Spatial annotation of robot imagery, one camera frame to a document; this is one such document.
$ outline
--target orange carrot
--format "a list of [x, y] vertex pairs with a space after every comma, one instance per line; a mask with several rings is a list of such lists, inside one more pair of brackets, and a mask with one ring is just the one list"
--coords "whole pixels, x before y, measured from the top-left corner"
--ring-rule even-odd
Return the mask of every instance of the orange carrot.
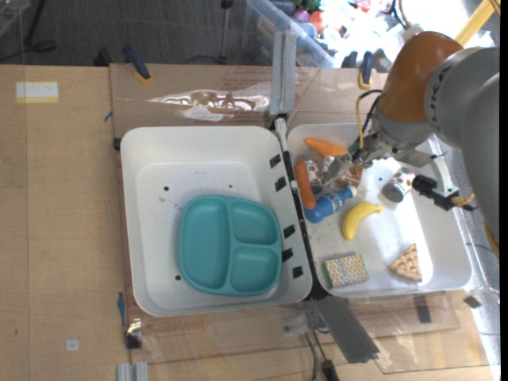
[[346, 148], [328, 141], [306, 138], [305, 142], [309, 147], [317, 151], [322, 156], [344, 156], [348, 153]]
[[306, 209], [312, 210], [316, 207], [316, 198], [310, 187], [309, 175], [307, 173], [307, 165], [304, 160], [299, 160], [294, 165], [294, 173], [296, 175], [296, 183], [300, 189], [300, 198]]

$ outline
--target toy pizza slice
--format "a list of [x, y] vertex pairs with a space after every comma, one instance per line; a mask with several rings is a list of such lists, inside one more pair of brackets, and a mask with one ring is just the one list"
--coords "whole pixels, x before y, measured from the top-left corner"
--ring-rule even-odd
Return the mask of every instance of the toy pizza slice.
[[397, 259], [388, 267], [398, 276], [414, 281], [421, 282], [421, 272], [418, 266], [418, 250], [416, 244], [410, 245]]

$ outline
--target wooden table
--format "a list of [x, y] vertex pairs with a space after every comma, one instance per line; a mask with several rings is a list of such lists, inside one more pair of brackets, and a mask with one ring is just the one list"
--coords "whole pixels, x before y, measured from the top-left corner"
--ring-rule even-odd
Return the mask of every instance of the wooden table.
[[[58, 102], [17, 103], [23, 81], [57, 82]], [[108, 68], [0, 67], [3, 379], [113, 380], [117, 364], [136, 361], [116, 305], [125, 265], [111, 110]], [[384, 375], [370, 361], [341, 365], [341, 379], [492, 379], [463, 295], [450, 295], [458, 329], [385, 337], [382, 350], [410, 343], [446, 368], [440, 356], [457, 348], [469, 367]], [[298, 347], [153, 364], [149, 379], [307, 380], [311, 368]]]

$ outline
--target yellow banana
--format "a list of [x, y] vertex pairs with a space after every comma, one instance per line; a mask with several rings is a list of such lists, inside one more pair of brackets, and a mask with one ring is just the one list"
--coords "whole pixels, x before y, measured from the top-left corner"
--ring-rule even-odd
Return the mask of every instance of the yellow banana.
[[381, 210], [383, 210], [383, 205], [375, 205], [369, 201], [360, 202], [349, 209], [342, 221], [342, 233], [346, 240], [352, 240], [355, 237], [358, 224], [363, 219], [369, 214], [380, 212]]

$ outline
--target white tray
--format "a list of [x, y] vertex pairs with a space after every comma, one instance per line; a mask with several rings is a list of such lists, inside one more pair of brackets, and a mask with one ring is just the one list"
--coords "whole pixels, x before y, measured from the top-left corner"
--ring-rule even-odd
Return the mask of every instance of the white tray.
[[[271, 167], [270, 160], [281, 161]], [[133, 129], [121, 140], [121, 165], [134, 297], [156, 316], [297, 302], [312, 279], [281, 149], [275, 135], [253, 126]], [[284, 177], [286, 186], [275, 190]], [[178, 265], [182, 211], [193, 198], [220, 194], [263, 203], [278, 218], [283, 250], [279, 282], [255, 296], [193, 288]], [[284, 238], [283, 230], [294, 226]]]
[[[319, 160], [320, 156], [305, 144], [306, 138], [328, 140], [347, 148], [357, 137], [355, 124], [300, 125], [290, 131], [288, 146], [294, 163], [299, 159]], [[429, 143], [419, 149], [431, 154]], [[471, 263], [457, 223], [456, 208], [444, 211], [415, 192], [410, 192], [401, 203], [393, 203], [381, 193], [383, 185], [401, 166], [435, 178], [430, 166], [417, 169], [393, 159], [375, 161], [372, 167], [364, 169], [357, 196], [349, 199], [342, 210], [316, 225], [306, 221], [317, 276], [323, 287], [329, 288], [324, 261], [347, 253], [360, 254], [369, 274], [367, 282], [332, 288], [330, 294], [367, 297], [445, 291], [461, 288], [471, 278]], [[382, 204], [384, 210], [364, 219], [355, 238], [347, 241], [341, 232], [342, 219], [351, 206], [363, 200]], [[418, 284], [387, 269], [411, 243], [417, 244], [423, 275]]]

